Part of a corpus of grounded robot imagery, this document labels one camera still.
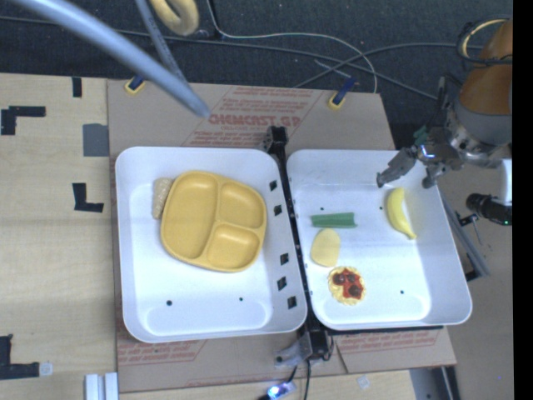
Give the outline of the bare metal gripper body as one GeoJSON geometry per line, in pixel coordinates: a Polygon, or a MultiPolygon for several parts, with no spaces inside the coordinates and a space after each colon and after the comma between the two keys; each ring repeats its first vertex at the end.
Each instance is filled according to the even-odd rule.
{"type": "Polygon", "coordinates": [[[442,164],[453,170],[466,163],[480,168],[496,168],[497,154],[507,142],[493,143],[480,139],[464,127],[421,127],[415,132],[419,158],[429,165],[442,164]]]}

